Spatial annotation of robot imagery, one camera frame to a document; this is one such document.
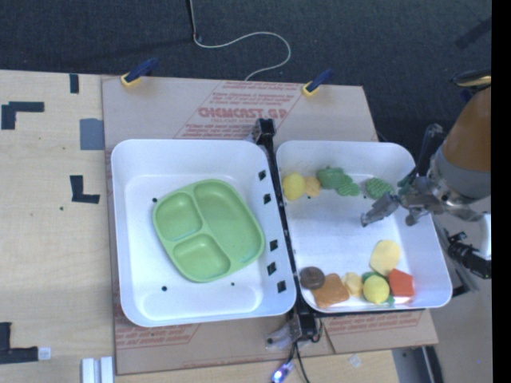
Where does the pale yellow toy cheese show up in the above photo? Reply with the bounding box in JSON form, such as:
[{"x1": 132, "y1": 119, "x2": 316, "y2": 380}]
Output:
[{"x1": 342, "y1": 271, "x2": 364, "y2": 298}]

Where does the green divided plate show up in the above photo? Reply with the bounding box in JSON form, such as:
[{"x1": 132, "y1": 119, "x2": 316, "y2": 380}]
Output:
[{"x1": 152, "y1": 178, "x2": 267, "y2": 284}]

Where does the yellow lemon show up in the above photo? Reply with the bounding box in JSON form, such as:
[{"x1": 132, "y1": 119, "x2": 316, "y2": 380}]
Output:
[
  {"x1": 362, "y1": 274, "x2": 390, "y2": 306},
  {"x1": 282, "y1": 172, "x2": 307, "y2": 202}
]

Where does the green ribbed toy vegetable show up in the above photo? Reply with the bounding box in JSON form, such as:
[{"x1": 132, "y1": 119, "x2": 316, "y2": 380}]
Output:
[{"x1": 364, "y1": 177, "x2": 394, "y2": 200}]

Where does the white plastic tray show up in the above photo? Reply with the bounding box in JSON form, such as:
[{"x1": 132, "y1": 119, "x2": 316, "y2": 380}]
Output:
[
  {"x1": 275, "y1": 140, "x2": 454, "y2": 315},
  {"x1": 110, "y1": 138, "x2": 298, "y2": 329}
]

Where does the small orange toy food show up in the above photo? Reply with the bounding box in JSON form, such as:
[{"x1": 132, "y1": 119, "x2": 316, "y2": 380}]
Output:
[{"x1": 303, "y1": 176, "x2": 322, "y2": 199}]

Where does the brown doughnut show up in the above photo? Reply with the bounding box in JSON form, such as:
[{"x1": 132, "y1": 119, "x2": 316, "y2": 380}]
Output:
[{"x1": 299, "y1": 266, "x2": 326, "y2": 290}]

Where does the pale yellow toy potato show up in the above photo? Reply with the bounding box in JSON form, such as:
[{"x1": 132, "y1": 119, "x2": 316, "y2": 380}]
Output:
[{"x1": 369, "y1": 239, "x2": 402, "y2": 277}]

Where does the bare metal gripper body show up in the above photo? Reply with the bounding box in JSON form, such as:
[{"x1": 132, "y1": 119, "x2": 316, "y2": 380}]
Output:
[{"x1": 398, "y1": 176, "x2": 483, "y2": 221}]

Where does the brown toy bread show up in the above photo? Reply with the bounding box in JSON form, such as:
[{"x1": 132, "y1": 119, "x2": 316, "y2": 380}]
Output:
[{"x1": 311, "y1": 273, "x2": 351, "y2": 310}]

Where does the green broccoli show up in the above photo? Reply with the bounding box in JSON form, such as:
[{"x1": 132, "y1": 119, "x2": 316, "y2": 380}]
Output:
[{"x1": 315, "y1": 166, "x2": 354, "y2": 191}]

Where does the brown cardboard board red print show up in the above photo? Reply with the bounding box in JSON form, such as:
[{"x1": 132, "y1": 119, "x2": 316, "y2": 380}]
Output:
[{"x1": 101, "y1": 75, "x2": 440, "y2": 376}]

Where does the black cylinder on white bracket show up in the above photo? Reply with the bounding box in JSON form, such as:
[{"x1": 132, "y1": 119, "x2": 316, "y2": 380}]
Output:
[{"x1": 446, "y1": 212, "x2": 493, "y2": 281}]

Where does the green ribbed toy leaf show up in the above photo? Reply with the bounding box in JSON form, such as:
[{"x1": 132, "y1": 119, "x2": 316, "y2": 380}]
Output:
[{"x1": 336, "y1": 181, "x2": 361, "y2": 198}]

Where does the orange red carton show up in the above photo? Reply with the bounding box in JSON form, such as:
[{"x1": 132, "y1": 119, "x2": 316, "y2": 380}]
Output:
[{"x1": 387, "y1": 268, "x2": 415, "y2": 298}]

